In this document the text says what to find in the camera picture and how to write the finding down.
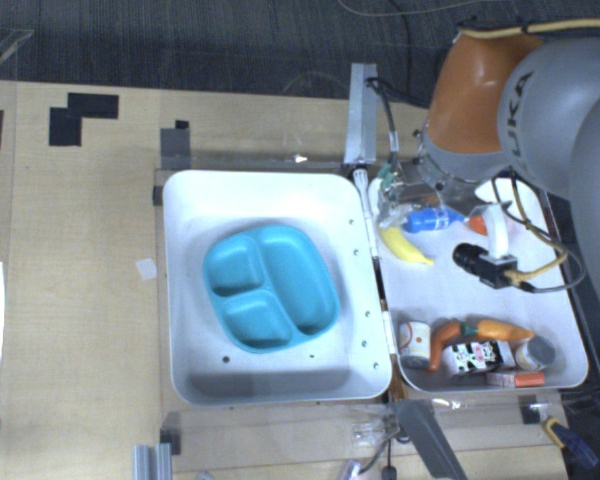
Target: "small can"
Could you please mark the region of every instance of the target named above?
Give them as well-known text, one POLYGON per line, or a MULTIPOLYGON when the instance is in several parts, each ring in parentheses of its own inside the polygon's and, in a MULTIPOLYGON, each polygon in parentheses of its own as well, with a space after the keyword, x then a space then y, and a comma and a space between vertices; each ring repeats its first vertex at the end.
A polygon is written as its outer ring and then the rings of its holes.
POLYGON ((400 361, 407 368, 427 368, 431 361, 431 327, 406 322, 398 330, 400 361))
POLYGON ((516 363, 527 371, 538 372, 551 366, 556 359, 556 349, 548 339, 534 336, 516 350, 516 363))

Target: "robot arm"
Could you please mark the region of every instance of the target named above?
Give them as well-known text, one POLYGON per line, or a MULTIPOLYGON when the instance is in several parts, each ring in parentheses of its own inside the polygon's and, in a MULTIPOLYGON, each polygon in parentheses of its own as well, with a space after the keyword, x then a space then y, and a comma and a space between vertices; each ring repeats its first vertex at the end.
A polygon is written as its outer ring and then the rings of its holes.
POLYGON ((460 36, 424 126, 417 169, 469 216, 475 188, 507 166, 571 203, 600 299, 600 38, 460 36))

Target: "white tray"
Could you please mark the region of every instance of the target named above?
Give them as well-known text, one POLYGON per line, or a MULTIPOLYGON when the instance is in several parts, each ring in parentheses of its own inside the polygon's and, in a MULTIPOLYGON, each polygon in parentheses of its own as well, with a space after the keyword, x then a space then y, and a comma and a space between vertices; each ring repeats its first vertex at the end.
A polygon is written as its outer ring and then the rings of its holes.
MULTIPOLYGON (((372 184, 370 194, 377 183, 372 184)), ((539 227, 544 227, 545 220, 535 194, 526 185, 518 185, 528 217, 539 227)), ((508 180, 498 180, 498 190, 503 200, 513 199, 508 180)), ((487 201, 495 201, 490 184, 481 187, 478 195, 487 201)), ((519 217, 515 204, 511 213, 519 217)), ((555 259, 553 249, 538 241, 524 226, 506 220, 509 251, 518 258, 520 270, 533 270, 555 259)), ((488 249, 487 238, 474 233, 465 224, 456 222, 445 230, 405 236, 434 259, 434 265, 402 262, 380 244, 382 275, 395 329, 409 320, 434 325, 441 319, 464 320, 482 316, 511 322, 532 329, 556 345, 556 361, 545 371, 544 388, 571 388, 585 380, 589 367, 587 354, 566 291, 534 295, 515 288, 494 290, 484 285, 455 265, 451 257, 454 248, 462 242, 488 249)), ((564 280, 560 270, 553 269, 532 282, 538 287, 549 287, 561 285, 564 280)), ((429 393, 504 389, 487 386, 482 376, 452 378, 443 371, 428 373, 416 369, 403 369, 403 375, 413 387, 429 393)))
POLYGON ((171 375, 197 405, 368 399, 384 392, 391 364, 353 184, 325 174, 183 171, 163 192, 171 375), (268 354, 237 347, 207 295, 202 261, 218 240, 265 224, 288 224, 314 242, 334 280, 335 325, 268 354))

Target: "small box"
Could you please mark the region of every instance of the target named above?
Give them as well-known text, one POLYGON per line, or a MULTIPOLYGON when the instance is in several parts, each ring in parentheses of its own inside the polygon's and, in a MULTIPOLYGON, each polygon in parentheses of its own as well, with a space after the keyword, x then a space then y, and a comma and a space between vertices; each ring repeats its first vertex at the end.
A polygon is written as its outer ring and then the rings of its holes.
POLYGON ((544 372, 489 372, 486 376, 487 384, 503 388, 530 388, 544 386, 544 372))
POLYGON ((472 375, 516 365, 506 341, 451 345, 442 352, 442 364, 451 375, 472 375))

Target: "yellow banana toy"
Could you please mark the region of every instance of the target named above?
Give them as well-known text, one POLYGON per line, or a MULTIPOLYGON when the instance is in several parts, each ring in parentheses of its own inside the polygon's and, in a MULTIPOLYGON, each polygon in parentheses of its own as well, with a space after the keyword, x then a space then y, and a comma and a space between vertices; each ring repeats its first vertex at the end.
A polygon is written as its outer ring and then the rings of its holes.
POLYGON ((409 263, 425 263, 433 265, 433 260, 422 254, 415 245, 409 242, 400 232, 400 228, 380 229, 382 241, 389 250, 403 261, 409 263))

